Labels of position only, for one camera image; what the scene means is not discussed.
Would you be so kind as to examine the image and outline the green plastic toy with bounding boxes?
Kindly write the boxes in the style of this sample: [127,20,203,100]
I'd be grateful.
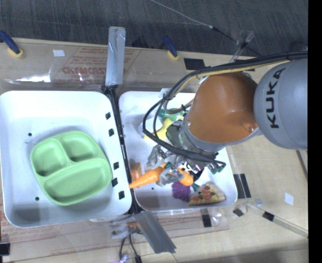
[157,108,191,122]

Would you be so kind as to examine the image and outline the white plastic tray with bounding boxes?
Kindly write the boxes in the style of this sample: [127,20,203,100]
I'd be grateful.
[118,90,239,212]
[0,90,133,228]

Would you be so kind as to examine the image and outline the purple grapes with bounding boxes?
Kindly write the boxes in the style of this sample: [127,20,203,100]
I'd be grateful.
[172,180,191,202]

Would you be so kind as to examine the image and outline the yellow banana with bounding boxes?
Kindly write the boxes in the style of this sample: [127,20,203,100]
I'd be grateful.
[143,118,176,142]

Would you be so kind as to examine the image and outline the small orange carrot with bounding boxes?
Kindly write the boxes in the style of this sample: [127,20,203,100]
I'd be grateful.
[177,168,201,191]

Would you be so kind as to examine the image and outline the green divided plate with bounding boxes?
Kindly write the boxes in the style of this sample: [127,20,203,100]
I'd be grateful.
[30,130,114,207]

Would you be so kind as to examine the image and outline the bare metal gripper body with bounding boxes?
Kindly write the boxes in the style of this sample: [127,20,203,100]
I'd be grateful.
[145,143,218,181]

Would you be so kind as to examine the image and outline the brown cardboard board, red print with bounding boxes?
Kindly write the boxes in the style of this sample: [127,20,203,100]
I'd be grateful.
[0,38,230,257]

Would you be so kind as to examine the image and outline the pizza slice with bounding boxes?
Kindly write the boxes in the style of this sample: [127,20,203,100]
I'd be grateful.
[188,181,227,207]

